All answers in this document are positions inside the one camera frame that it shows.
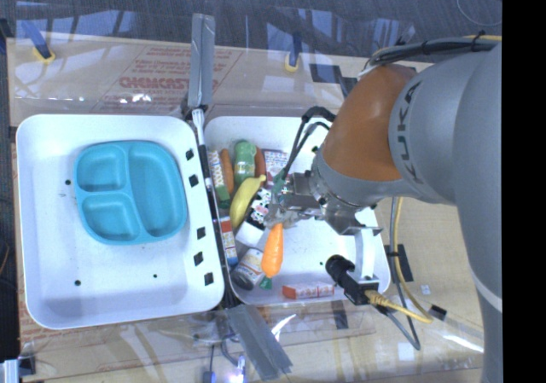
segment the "green bottle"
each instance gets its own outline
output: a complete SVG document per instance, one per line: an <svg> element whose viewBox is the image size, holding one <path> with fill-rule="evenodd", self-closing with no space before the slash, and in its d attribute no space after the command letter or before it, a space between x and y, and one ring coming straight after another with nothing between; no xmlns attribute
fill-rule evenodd
<svg viewBox="0 0 546 383"><path fill-rule="evenodd" d="M256 166L254 156L256 146L247 141L241 141L235 145L235 165L233 178L235 185L240 186L249 177L254 177Z"/></svg>

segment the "clear plastic barrier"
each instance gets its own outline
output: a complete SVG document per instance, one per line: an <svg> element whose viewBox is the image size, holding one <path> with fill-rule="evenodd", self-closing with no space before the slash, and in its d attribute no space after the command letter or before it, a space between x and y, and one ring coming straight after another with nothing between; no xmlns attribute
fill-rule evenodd
<svg viewBox="0 0 546 383"><path fill-rule="evenodd" d="M326 11L281 7L264 9L261 23L242 17L227 24L222 6L207 7L199 13L216 20L208 124L225 115L299 118L312 106L335 113L374 51L407 43L415 34L412 24L394 19L347 20ZM39 113L185 118L191 15L21 2L17 18L6 47L13 127ZM235 40L238 46L226 44ZM404 64L417 70L428 66ZM282 133L282 140L290 144L294 135ZM222 146L215 139L215 148ZM19 185L28 187L29 182L17 174L15 145L12 152L18 206ZM422 305L436 310L432 324L415 323L421 348L375 308L351 304L339 287L328 300L266 299L256 308L292 363L279 381L379 380L482 366L479 306L456 210L412 200L404 209L399 233L413 279L409 288ZM20 239L18 210L16 215ZM374 210L384 245L390 215L388 200ZM31 368L24 381L180 381L181 376L201 381L212 369L218 382L231 382L240 378L241 355L247 381L261 381L241 334L229 323L224 301L188 315L45 328L28 311L21 245L17 254L21 358ZM399 299L392 284L385 295ZM405 316L398 314L398 320L409 330Z"/></svg>

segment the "blue plate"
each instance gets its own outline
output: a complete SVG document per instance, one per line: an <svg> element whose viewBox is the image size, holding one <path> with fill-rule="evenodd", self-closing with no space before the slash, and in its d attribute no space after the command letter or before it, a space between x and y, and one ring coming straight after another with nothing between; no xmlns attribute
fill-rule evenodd
<svg viewBox="0 0 546 383"><path fill-rule="evenodd" d="M85 229L103 243L159 241L175 235L187 220L177 162L155 142L86 148L74 164L74 189Z"/></svg>

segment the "orange carrot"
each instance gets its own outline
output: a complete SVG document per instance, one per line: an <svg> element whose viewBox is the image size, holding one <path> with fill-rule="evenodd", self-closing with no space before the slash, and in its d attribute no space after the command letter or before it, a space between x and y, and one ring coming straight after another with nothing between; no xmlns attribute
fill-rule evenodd
<svg viewBox="0 0 546 383"><path fill-rule="evenodd" d="M235 179L233 177L233 165L231 165L231 158L229 157L227 148L220 151L220 159L222 160L222 169L224 170L225 187L228 193L232 195L235 188Z"/></svg>
<svg viewBox="0 0 546 383"><path fill-rule="evenodd" d="M256 147L256 154L254 155L254 176L259 177L260 175L266 175L265 174L265 157L264 152Z"/></svg>
<svg viewBox="0 0 546 383"><path fill-rule="evenodd" d="M281 270L284 253L284 229L282 223L273 225L265 242L262 256L262 271L268 278L276 276Z"/></svg>

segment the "black hole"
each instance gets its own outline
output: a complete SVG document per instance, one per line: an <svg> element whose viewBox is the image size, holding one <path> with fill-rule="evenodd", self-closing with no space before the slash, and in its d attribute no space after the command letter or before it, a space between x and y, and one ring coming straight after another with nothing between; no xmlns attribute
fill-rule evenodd
<svg viewBox="0 0 546 383"><path fill-rule="evenodd" d="M199 184L199 178L194 174L189 178L189 184L193 188L196 184Z"/></svg>
<svg viewBox="0 0 546 383"><path fill-rule="evenodd" d="M205 274L205 286L208 286L211 283L214 283L214 276L212 275L212 272L209 272Z"/></svg>
<svg viewBox="0 0 546 383"><path fill-rule="evenodd" d="M200 264L202 261L203 261L203 252L199 251L197 254L194 255L195 266Z"/></svg>

